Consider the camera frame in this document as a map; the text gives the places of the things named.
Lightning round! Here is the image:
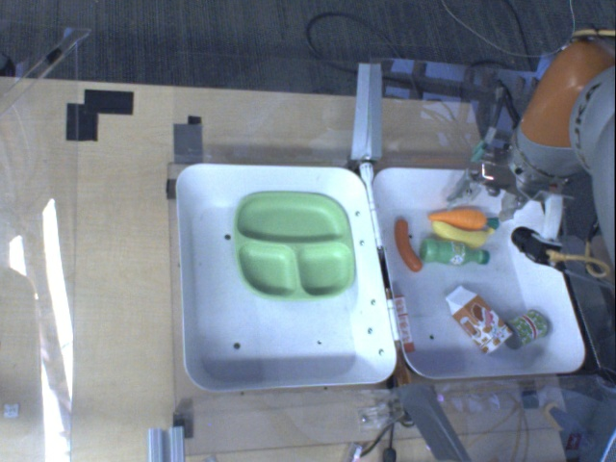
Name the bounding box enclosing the green and red can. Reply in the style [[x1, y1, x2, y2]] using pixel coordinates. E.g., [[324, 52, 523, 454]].
[[506, 309, 551, 348]]

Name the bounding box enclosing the green plastic bottle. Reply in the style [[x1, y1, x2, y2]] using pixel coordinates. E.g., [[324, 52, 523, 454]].
[[419, 237, 491, 268]]

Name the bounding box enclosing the yellow banana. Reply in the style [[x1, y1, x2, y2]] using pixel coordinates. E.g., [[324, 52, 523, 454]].
[[431, 219, 497, 250]]

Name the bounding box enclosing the brown cardboard board red print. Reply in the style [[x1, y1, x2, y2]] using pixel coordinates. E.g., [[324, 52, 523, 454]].
[[384, 292, 416, 387]]

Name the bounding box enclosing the orange and white carton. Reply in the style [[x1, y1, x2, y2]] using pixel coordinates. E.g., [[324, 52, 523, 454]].
[[445, 285, 513, 355]]

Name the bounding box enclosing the orange carrot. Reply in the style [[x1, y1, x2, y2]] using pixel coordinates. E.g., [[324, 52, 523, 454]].
[[427, 208, 501, 232]]

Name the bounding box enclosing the white plastic tray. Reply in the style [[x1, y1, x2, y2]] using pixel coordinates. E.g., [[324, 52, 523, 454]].
[[372, 166, 587, 380], [175, 163, 398, 393]]

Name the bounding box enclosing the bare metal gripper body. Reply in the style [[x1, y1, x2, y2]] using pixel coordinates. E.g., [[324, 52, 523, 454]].
[[475, 157, 526, 200]]

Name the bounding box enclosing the green divided plate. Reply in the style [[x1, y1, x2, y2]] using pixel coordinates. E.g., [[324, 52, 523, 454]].
[[234, 190, 358, 302]]

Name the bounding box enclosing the red sausage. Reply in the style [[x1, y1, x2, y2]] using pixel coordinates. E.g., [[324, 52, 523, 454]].
[[394, 218, 424, 274]]

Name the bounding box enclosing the thin black and white rod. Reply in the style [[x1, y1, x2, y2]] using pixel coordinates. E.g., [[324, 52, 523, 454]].
[[358, 160, 401, 355]]

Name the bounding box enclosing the black cylinder on white bracket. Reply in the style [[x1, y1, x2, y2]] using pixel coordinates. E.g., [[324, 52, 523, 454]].
[[510, 193, 565, 265]]

